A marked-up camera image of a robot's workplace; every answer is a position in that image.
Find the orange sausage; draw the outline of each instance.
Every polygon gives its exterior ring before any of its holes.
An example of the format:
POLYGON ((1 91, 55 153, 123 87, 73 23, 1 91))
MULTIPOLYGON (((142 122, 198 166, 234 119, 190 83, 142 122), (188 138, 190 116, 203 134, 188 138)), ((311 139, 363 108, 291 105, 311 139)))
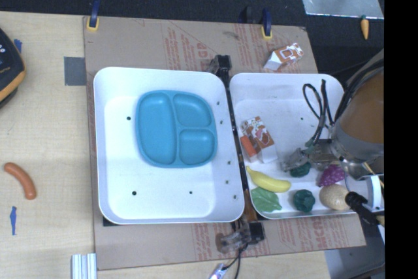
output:
POLYGON ((37 191, 31 177, 17 164, 6 163, 5 171, 15 177, 24 188, 25 197, 28 200, 32 200, 37 197, 37 191))

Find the orange carrot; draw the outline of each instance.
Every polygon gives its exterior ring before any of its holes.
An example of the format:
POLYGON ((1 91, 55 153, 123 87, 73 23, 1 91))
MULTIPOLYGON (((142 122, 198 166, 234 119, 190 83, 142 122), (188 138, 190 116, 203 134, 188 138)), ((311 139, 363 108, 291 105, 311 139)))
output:
POLYGON ((366 16, 363 15, 361 17, 361 21, 360 21, 360 27, 361 27, 361 31, 363 33, 364 39, 367 40, 368 39, 368 20, 366 19, 366 16))

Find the wooden surface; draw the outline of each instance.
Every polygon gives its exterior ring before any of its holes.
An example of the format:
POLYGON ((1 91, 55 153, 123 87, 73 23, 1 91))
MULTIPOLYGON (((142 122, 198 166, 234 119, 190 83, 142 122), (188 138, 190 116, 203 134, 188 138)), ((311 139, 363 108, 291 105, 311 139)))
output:
MULTIPOLYGON (((0 278, 70 278, 71 256, 95 251, 86 87, 64 81, 64 57, 84 57, 82 16, 0 12, 0 28, 22 42, 27 65, 16 96, 0 109, 0 278), (3 171, 8 161, 30 174, 36 199, 25 199, 3 171)), ((97 277, 206 279, 218 263, 99 271, 97 277)), ((322 279, 329 272, 324 252, 309 252, 245 258, 239 278, 322 279)))

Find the toy banana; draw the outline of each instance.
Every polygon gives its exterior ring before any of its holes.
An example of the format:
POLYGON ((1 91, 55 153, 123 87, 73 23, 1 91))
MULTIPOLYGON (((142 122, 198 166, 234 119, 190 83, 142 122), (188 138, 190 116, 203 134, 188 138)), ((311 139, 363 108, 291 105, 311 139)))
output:
POLYGON ((291 183, 287 180, 275 179, 258 171, 251 170, 249 166, 246 169, 251 176, 254 184, 274 193, 283 193, 289 190, 291 183))

